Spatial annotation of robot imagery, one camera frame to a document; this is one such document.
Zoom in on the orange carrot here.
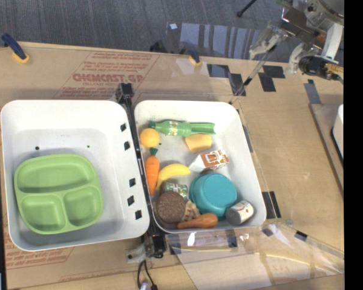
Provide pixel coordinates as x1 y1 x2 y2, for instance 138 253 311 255
144 147 161 197

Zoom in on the thin black rod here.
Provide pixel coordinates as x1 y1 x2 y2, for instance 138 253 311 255
124 97 159 238

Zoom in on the green plastic bottle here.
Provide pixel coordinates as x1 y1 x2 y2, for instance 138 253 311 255
148 119 217 138

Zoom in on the white small can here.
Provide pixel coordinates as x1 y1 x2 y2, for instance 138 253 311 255
225 199 255 227

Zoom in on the white and brown carton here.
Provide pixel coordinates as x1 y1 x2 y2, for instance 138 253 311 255
188 149 230 174

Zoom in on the brown cardboard board red print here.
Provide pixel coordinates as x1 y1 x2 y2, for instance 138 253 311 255
0 40 345 290

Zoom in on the brown chicken drumstick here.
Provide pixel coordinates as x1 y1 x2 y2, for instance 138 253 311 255
176 212 219 230

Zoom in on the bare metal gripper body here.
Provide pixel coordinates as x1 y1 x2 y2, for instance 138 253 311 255
277 0 345 47

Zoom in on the yellow toy bread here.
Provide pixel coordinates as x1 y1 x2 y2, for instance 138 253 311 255
185 133 213 154

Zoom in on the green small can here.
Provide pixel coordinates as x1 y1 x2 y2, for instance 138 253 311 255
160 181 189 201

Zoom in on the yellow banana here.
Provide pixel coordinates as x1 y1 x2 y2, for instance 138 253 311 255
155 163 192 191

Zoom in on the orange toy fruit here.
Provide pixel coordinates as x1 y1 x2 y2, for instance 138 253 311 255
139 127 161 149

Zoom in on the teal bowl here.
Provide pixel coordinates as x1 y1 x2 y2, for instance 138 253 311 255
188 172 238 219

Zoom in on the green divided plate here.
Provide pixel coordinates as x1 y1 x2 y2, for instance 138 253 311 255
13 153 105 236

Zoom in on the black cylinder on white bracket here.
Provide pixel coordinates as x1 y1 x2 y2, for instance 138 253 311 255
297 22 344 76

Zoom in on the brown round biscuit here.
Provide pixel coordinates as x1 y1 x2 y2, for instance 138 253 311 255
155 190 187 224

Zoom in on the black block with thin wires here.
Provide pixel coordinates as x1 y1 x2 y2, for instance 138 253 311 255
115 82 136 103
142 233 168 259

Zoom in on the white plastic tray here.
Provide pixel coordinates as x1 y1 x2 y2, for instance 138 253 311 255
134 99 267 235
0 99 151 252

